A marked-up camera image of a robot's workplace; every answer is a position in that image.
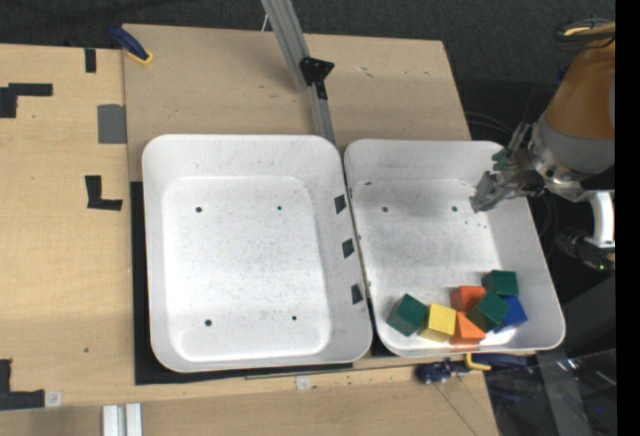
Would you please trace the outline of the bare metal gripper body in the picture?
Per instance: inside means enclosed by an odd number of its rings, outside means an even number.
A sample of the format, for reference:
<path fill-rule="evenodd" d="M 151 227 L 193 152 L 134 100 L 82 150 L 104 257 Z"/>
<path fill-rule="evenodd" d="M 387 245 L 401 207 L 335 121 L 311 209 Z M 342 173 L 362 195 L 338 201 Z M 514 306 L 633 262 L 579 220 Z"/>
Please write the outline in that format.
<path fill-rule="evenodd" d="M 586 202 L 598 193 L 582 186 L 588 178 L 586 173 L 569 168 L 549 151 L 503 148 L 492 156 L 492 161 L 493 202 L 538 197 L 545 192 L 571 202 Z"/>

